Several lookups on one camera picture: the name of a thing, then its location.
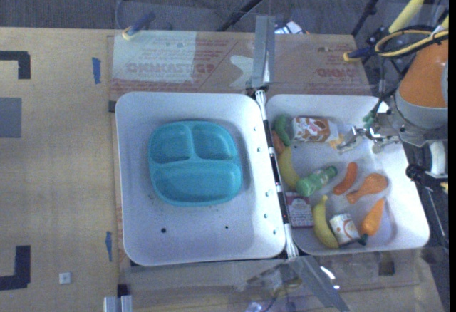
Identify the white can orange print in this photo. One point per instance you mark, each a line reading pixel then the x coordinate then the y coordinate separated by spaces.
pixel 343 228

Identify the green plastic bottle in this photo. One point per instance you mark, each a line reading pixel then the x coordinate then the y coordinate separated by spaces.
pixel 315 180

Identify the brown and white carton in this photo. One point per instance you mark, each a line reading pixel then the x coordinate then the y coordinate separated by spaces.
pixel 311 129

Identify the red and white packet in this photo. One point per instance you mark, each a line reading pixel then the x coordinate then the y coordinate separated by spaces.
pixel 299 211

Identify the blue divided plate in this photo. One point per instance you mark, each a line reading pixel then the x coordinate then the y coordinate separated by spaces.
pixel 196 179

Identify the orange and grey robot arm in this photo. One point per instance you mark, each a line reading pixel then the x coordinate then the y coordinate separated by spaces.
pixel 424 68

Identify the green toy broccoli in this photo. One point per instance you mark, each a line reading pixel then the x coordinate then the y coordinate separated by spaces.
pixel 282 127

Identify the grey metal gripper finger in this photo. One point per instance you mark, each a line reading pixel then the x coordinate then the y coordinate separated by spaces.
pixel 351 139
pixel 384 145

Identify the orange sausage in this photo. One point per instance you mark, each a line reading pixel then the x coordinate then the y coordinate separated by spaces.
pixel 346 179

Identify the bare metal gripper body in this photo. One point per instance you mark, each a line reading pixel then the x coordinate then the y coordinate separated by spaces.
pixel 388 127

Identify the orange carrot with green end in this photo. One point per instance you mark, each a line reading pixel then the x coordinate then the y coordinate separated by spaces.
pixel 374 219

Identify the small orange carrot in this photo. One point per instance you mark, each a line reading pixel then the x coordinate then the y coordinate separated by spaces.
pixel 278 146

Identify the orange chicken drumstick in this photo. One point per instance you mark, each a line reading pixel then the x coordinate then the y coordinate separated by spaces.
pixel 370 185

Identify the yellow banana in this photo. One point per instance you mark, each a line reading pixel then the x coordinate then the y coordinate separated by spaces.
pixel 288 168
pixel 322 225

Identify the small yellow flat piece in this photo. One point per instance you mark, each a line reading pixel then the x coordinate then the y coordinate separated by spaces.
pixel 336 144

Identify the small white square block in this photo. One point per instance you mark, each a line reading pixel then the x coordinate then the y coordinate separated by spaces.
pixel 65 278

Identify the black cylinder on white bracket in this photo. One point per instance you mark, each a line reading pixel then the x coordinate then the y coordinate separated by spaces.
pixel 437 159

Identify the white plastic tray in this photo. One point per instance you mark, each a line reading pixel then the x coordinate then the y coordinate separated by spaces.
pixel 402 218
pixel 199 232

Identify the brown cardboard board red print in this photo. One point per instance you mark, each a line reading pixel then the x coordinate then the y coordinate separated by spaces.
pixel 221 65

